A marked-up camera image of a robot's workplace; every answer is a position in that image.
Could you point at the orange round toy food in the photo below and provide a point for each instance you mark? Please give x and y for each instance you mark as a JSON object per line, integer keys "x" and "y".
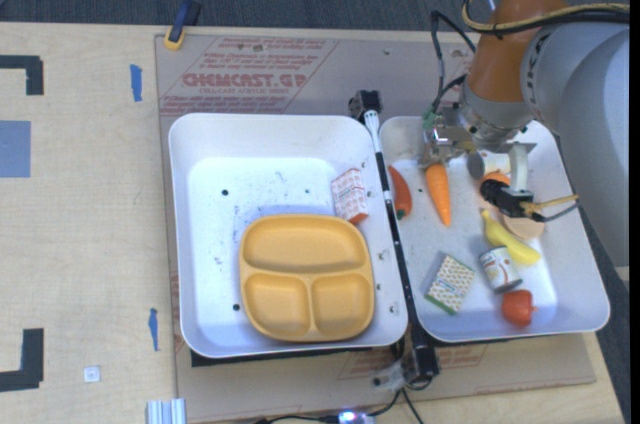
{"x": 495, "y": 177}

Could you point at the green and yellow packet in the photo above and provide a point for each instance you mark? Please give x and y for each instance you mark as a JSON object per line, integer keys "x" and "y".
{"x": 450, "y": 284}

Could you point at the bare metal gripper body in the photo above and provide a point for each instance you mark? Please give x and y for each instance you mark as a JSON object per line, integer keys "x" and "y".
{"x": 452, "y": 134}

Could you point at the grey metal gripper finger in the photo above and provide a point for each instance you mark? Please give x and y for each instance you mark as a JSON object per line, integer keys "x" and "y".
{"x": 445, "y": 158}
{"x": 429, "y": 159}

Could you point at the orange chili pepper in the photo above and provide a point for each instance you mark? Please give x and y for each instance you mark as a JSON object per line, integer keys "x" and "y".
{"x": 401, "y": 194}

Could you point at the white plastic tray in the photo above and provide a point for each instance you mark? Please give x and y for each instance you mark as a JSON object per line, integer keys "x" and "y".
{"x": 215, "y": 232}
{"x": 560, "y": 272}

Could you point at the orange red tomato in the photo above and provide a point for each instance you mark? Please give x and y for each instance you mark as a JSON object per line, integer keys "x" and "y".
{"x": 517, "y": 308}

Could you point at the white can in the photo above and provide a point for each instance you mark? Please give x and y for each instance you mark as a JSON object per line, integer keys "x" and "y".
{"x": 500, "y": 269}

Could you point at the orange carrot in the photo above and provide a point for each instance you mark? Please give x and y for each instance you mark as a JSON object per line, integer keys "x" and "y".
{"x": 439, "y": 192}

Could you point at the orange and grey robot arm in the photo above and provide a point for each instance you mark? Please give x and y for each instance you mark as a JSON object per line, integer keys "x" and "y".
{"x": 575, "y": 77}

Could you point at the yellow banana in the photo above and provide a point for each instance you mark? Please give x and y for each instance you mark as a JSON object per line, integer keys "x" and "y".
{"x": 505, "y": 239}

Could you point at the orange and white carton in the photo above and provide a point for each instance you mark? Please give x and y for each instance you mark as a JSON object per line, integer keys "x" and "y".
{"x": 350, "y": 194}

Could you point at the tan round biscuit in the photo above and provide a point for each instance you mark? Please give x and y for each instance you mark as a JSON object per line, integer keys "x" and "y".
{"x": 522, "y": 229}

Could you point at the thin black and white rod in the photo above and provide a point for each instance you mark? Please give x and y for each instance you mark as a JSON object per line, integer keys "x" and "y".
{"x": 387, "y": 192}

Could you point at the brown cardboard board red print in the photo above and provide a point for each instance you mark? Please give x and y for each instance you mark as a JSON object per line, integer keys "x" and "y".
{"x": 240, "y": 77}

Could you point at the yellow divided plate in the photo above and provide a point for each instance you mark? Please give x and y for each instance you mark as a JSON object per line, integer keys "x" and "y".
{"x": 305, "y": 277}

